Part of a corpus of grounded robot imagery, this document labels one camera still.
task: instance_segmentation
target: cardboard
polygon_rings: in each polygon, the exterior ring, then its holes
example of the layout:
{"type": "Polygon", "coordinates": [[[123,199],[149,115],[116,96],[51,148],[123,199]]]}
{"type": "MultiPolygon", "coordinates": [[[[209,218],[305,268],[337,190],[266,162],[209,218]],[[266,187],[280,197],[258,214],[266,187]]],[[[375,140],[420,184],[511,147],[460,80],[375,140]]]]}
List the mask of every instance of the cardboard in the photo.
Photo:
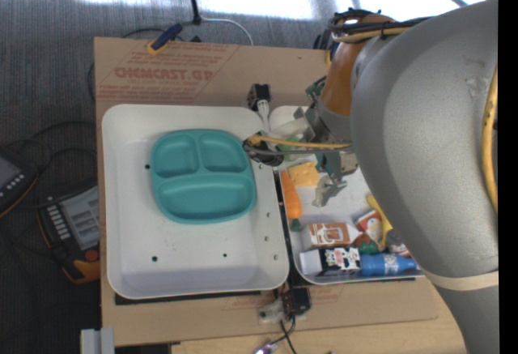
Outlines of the cardboard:
{"type": "MultiPolygon", "coordinates": [[[[272,292],[187,301],[119,305],[106,277],[104,157],[100,123],[116,104],[246,105],[255,83],[269,84],[270,107],[306,105],[305,88],[325,75],[325,52],[170,42],[151,57],[147,41],[97,37],[96,120],[100,198],[103,327],[120,346],[278,332],[259,325],[272,292]]],[[[426,278],[311,286],[312,308],[298,330],[437,318],[426,278]]]]}

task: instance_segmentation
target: blue bottle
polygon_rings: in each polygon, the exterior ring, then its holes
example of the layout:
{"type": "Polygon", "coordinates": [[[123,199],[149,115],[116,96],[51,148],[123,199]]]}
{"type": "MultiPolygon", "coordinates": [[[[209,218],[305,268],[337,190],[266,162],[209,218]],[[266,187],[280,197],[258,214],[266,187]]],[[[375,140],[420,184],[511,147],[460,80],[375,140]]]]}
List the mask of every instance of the blue bottle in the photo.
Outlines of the blue bottle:
{"type": "Polygon", "coordinates": [[[394,276],[409,269],[419,269],[412,258],[399,254],[362,254],[360,263],[362,276],[394,276]]]}

